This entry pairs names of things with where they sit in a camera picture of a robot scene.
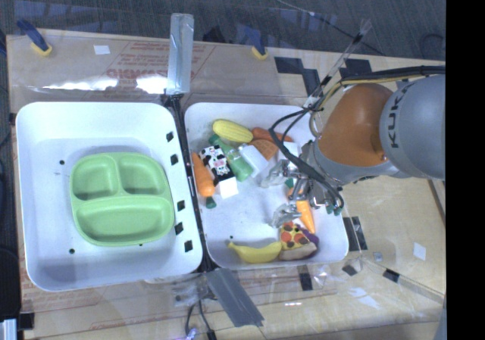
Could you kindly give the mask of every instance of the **toy bottle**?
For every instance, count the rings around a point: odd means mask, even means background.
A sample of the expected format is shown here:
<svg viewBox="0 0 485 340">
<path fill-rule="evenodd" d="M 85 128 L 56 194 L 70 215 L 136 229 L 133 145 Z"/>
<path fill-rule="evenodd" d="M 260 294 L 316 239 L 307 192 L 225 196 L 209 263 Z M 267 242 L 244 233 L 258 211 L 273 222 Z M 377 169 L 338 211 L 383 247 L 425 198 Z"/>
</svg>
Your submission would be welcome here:
<svg viewBox="0 0 485 340">
<path fill-rule="evenodd" d="M 224 143 L 217 134 L 214 134 L 211 138 L 209 138 L 209 143 L 211 145 L 219 145 L 221 147 L 222 151 L 227 157 L 230 168 L 233 170 L 238 181 L 242 182 L 251 176 L 251 166 L 244 161 L 241 154 L 233 146 Z"/>
<path fill-rule="evenodd" d="M 256 177 L 261 171 L 269 165 L 269 161 L 264 158 L 263 154 L 253 145 L 247 145 L 243 143 L 238 147 L 239 153 L 241 154 L 244 161 L 247 162 L 252 168 L 251 177 Z"/>
</svg>

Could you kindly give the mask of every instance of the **toy banana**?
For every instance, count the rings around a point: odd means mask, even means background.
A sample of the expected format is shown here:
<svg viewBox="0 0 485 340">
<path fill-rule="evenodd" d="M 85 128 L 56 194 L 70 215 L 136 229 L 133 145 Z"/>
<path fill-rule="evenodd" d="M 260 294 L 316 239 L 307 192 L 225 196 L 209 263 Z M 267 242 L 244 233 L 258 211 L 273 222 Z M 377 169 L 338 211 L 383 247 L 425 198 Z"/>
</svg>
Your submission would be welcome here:
<svg viewBox="0 0 485 340">
<path fill-rule="evenodd" d="M 281 242 L 273 242 L 261 248 L 235 245 L 230 242 L 227 247 L 232 248 L 239 257 L 250 264 L 263 264 L 276 259 L 281 251 Z"/>
</svg>

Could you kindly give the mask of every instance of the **green plate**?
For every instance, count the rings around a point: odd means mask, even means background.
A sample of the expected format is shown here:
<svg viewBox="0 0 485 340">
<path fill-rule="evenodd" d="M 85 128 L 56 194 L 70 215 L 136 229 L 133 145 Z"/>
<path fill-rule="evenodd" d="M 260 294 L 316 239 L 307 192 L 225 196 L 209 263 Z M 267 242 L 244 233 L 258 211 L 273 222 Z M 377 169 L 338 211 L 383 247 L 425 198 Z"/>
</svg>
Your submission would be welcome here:
<svg viewBox="0 0 485 340">
<path fill-rule="evenodd" d="M 70 202 L 77 230 L 94 245 L 141 245 L 174 225 L 167 176 L 140 153 L 81 158 L 70 175 Z"/>
</svg>

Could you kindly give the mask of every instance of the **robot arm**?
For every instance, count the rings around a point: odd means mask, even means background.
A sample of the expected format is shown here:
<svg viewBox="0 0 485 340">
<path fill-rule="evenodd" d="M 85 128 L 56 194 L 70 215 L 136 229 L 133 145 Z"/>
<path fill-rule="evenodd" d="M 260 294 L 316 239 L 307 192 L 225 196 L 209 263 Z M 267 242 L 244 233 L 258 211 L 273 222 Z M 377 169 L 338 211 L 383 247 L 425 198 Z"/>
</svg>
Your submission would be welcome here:
<svg viewBox="0 0 485 340">
<path fill-rule="evenodd" d="M 298 158 L 288 155 L 274 137 L 297 171 L 283 172 L 278 167 L 265 185 L 276 182 L 276 177 L 282 182 L 281 176 L 291 175 L 297 178 L 296 185 L 300 180 L 305 183 L 308 189 L 305 194 L 313 207 L 324 204 L 327 210 L 338 214 L 343 206 L 338 192 L 350 182 L 382 175 L 444 180 L 444 71 L 444 67 L 432 67 L 429 76 L 400 82 L 395 92 L 373 80 L 346 81 L 350 88 L 337 103 L 324 129 L 315 134 L 313 142 L 302 147 Z M 286 210 L 294 211 L 290 207 L 293 202 L 290 199 Z"/>
</svg>

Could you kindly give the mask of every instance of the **plastic toy food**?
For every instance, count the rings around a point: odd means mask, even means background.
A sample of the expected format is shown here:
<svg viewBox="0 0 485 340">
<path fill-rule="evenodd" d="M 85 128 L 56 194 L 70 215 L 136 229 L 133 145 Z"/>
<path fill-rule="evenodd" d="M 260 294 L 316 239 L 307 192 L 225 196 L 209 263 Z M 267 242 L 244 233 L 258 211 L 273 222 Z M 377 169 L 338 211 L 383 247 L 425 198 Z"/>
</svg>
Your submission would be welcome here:
<svg viewBox="0 0 485 340">
<path fill-rule="evenodd" d="M 243 143 L 240 147 L 238 147 L 238 149 L 241 157 L 252 168 L 251 177 L 256 177 L 265 169 L 267 165 L 269 165 L 266 157 L 261 154 L 261 152 L 254 145 L 247 145 Z"/>
<path fill-rule="evenodd" d="M 228 248 L 232 248 L 239 257 L 250 264 L 264 264 L 275 260 L 282 248 L 281 242 L 273 242 L 261 248 L 236 245 L 230 242 Z"/>
<path fill-rule="evenodd" d="M 273 158 L 279 150 L 274 142 L 268 141 L 267 139 L 253 139 L 249 144 L 255 146 L 268 161 Z"/>
<path fill-rule="evenodd" d="M 252 133 L 244 126 L 230 120 L 218 119 L 212 124 L 212 130 L 221 138 L 238 143 L 252 141 Z"/>
<path fill-rule="evenodd" d="M 288 192 L 288 195 L 291 195 L 293 192 L 293 188 L 291 188 Z M 315 223 L 313 221 L 313 215 L 311 213 L 311 207 L 308 200 L 298 200 L 296 202 L 296 210 L 301 213 L 302 215 L 299 219 L 305 224 L 305 227 L 310 231 L 312 234 L 315 234 Z"/>
<path fill-rule="evenodd" d="M 261 127 L 255 127 L 254 129 L 251 130 L 252 136 L 254 139 L 266 139 L 267 141 L 273 142 L 273 139 L 271 138 L 271 134 L 268 130 L 262 129 Z M 283 134 L 281 133 L 275 133 L 276 137 L 281 141 L 283 138 Z M 293 142 L 293 139 L 290 136 L 285 136 L 284 139 L 286 142 Z"/>
<path fill-rule="evenodd" d="M 195 152 L 192 152 L 192 165 L 194 168 L 194 176 L 196 178 L 197 192 L 199 192 L 202 197 L 206 198 L 207 207 L 215 207 L 215 201 L 212 198 L 215 193 L 215 186 L 211 173 L 204 166 L 204 163 Z"/>
<path fill-rule="evenodd" d="M 239 193 L 236 176 L 219 146 L 208 146 L 200 151 L 199 156 L 203 164 L 212 172 L 216 192 L 222 198 L 229 198 Z"/>
<path fill-rule="evenodd" d="M 221 137 L 218 134 L 212 135 L 211 138 L 209 138 L 209 143 L 215 148 L 222 149 L 222 152 L 226 156 L 227 162 L 238 181 L 244 181 L 252 175 L 251 165 L 249 165 L 244 158 L 241 158 L 241 154 L 235 148 L 222 142 Z"/>
<path fill-rule="evenodd" d="M 318 249 L 319 239 L 294 222 L 284 223 L 280 230 L 280 260 L 298 260 L 310 257 Z"/>
</svg>

